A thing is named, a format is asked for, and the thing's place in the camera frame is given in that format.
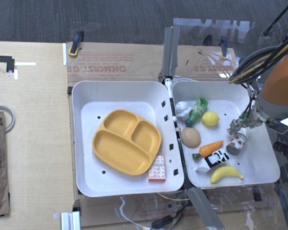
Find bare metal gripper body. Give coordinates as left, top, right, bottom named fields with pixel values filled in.
left=239, top=108, right=265, bottom=129

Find small can with orange print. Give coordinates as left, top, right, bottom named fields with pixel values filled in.
left=226, top=132, right=248, bottom=156

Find yellow lemon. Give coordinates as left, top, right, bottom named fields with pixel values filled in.
left=202, top=111, right=220, bottom=127

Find orange carrot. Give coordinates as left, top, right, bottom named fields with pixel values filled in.
left=192, top=140, right=224, bottom=161

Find black and white carton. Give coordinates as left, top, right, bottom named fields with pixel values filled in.
left=195, top=149, right=230, bottom=174

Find green bottle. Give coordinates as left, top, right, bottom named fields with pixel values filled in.
left=185, top=97, right=209, bottom=128

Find brown egg-shaped ball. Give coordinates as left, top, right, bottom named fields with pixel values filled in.
left=180, top=127, right=202, bottom=149

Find yellow banana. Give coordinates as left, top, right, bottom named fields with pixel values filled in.
left=210, top=165, right=244, bottom=184

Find white plastic tray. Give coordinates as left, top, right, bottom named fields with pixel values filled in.
left=170, top=80, right=281, bottom=189
left=71, top=80, right=185, bottom=198

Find white cauliflower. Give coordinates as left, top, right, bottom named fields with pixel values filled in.
left=175, top=101, right=192, bottom=121

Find orange and white card box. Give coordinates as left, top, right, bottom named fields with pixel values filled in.
left=148, top=155, right=166, bottom=183

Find yellow divided plate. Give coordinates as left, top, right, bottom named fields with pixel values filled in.
left=92, top=108, right=162, bottom=176

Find brown cardboard board red print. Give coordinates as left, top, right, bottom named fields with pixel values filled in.
left=66, top=41, right=279, bottom=227

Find black cylinder on white bracket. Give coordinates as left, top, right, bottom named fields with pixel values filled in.
left=266, top=117, right=288, bottom=160

